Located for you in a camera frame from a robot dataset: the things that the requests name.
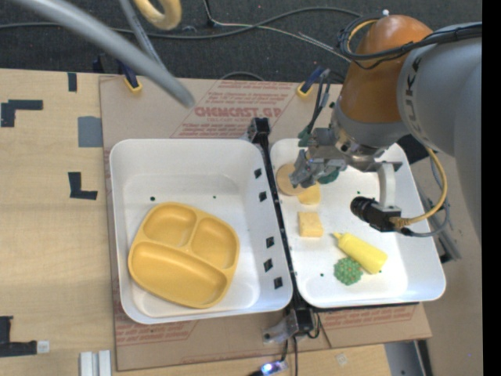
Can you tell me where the black block with thin wires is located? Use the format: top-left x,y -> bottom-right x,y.
292,305 -> 316,334
249,117 -> 272,145

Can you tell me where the yellow divided plate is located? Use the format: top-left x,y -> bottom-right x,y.
127,201 -> 241,310

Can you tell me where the white plastic tray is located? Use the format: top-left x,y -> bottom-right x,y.
108,137 -> 295,325
269,136 -> 448,310

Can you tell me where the black cylinder on white bracket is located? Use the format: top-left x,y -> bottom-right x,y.
349,161 -> 403,233

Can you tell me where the yellow square cracker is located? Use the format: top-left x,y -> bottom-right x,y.
297,210 -> 326,239

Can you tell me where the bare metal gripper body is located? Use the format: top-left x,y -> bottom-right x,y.
306,127 -> 387,171

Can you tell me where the dark green round object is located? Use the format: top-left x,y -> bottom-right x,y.
316,168 -> 341,185

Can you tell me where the tan round biscuit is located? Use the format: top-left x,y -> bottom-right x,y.
275,163 -> 310,197

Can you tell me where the green round peas patch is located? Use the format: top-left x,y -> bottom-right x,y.
333,256 -> 365,287

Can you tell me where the yellow round chip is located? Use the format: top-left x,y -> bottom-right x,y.
297,183 -> 322,206

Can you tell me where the brown cardboard board red print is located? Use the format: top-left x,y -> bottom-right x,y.
98,74 -> 434,372

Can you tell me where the yellow mustard bottle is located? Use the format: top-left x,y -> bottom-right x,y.
332,231 -> 389,276

